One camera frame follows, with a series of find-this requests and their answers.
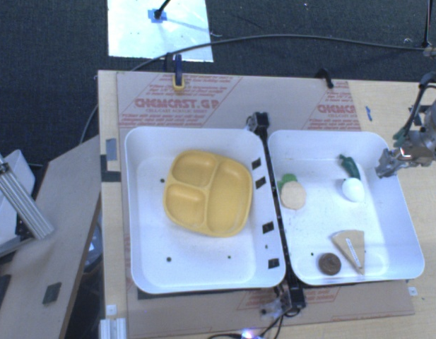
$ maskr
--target blue mark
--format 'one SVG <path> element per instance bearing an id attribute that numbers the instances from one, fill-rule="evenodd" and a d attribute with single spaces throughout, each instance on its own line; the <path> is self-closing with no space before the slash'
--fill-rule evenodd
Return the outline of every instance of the blue mark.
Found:
<path id="1" fill-rule="evenodd" d="M 165 11 L 161 13 L 159 19 L 155 18 L 155 11 L 157 11 L 156 8 L 147 11 L 148 18 L 151 20 L 152 23 L 161 24 L 163 21 L 167 20 L 167 15 Z"/>
<path id="2" fill-rule="evenodd" d="M 366 105 L 365 106 L 365 110 L 367 111 L 367 117 L 368 117 L 368 120 L 369 121 L 372 121 L 373 119 L 372 119 L 372 116 L 370 115 L 370 108 Z"/>

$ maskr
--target black carpet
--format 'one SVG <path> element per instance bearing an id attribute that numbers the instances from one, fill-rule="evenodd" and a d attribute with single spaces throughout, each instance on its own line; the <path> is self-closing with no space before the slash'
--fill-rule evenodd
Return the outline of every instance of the black carpet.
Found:
<path id="1" fill-rule="evenodd" d="M 428 0 L 206 0 L 221 40 L 296 33 L 399 46 L 423 41 Z M 436 0 L 430 41 L 436 45 Z M 190 73 L 418 81 L 436 69 L 420 52 L 316 40 L 257 40 L 213 48 L 214 63 Z M 131 69 L 142 59 L 107 55 L 107 0 L 0 0 L 0 151 L 52 160 L 78 144 L 97 102 L 99 69 Z M 146 70 L 160 71 L 162 64 Z M 96 119 L 88 136 L 98 132 Z"/>

